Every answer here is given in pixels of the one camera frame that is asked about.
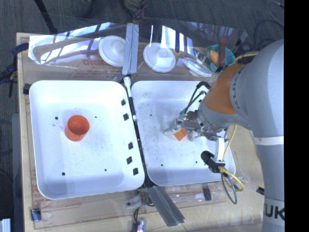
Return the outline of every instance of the round white lid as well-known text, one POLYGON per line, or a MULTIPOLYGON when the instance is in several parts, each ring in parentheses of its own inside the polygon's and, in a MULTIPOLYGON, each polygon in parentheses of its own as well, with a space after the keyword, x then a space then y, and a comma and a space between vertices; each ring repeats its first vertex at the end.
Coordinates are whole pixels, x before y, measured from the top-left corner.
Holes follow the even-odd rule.
POLYGON ((106 36, 99 45, 101 58, 110 65, 122 67, 124 63, 126 41, 119 36, 106 36))
POLYGON ((207 67, 197 64, 197 62, 192 58, 183 58, 183 63, 186 65, 186 67, 190 69, 189 72, 191 74, 196 73, 204 77, 212 76, 212 73, 210 72, 210 70, 207 69, 207 67))
POLYGON ((154 71, 170 72, 176 64, 173 52, 167 47, 161 47, 161 43, 148 44, 143 52, 146 64, 154 71))

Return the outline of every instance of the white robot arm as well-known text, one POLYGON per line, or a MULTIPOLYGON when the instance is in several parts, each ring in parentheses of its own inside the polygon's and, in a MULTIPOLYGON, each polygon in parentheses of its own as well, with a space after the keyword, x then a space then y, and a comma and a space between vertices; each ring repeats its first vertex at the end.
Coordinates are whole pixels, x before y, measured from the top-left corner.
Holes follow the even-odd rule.
POLYGON ((284 232, 284 42, 265 47, 247 65, 233 64, 217 77, 198 110, 182 122, 210 140, 230 125, 251 131, 264 179, 262 232, 284 232))

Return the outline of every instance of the orange object in bowl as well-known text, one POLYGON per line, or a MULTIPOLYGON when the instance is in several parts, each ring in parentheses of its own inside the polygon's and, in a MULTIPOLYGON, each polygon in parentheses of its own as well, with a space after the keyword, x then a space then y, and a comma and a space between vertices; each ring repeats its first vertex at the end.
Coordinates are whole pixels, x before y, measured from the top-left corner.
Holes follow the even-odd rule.
POLYGON ((80 141, 85 137, 89 129, 90 125, 85 117, 74 115, 69 118, 64 133, 71 141, 80 141))

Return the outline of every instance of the black connector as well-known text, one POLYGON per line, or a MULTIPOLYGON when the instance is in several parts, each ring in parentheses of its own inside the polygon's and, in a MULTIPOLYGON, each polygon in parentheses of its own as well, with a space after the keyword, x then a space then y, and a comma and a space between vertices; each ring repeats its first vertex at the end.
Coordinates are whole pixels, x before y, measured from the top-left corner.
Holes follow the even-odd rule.
POLYGON ((214 157, 214 155, 207 150, 203 151, 201 154, 202 160, 205 162, 206 165, 208 165, 209 169, 214 173, 220 173, 220 169, 218 167, 219 166, 224 167, 225 163, 215 162, 213 159, 211 159, 212 157, 214 157))

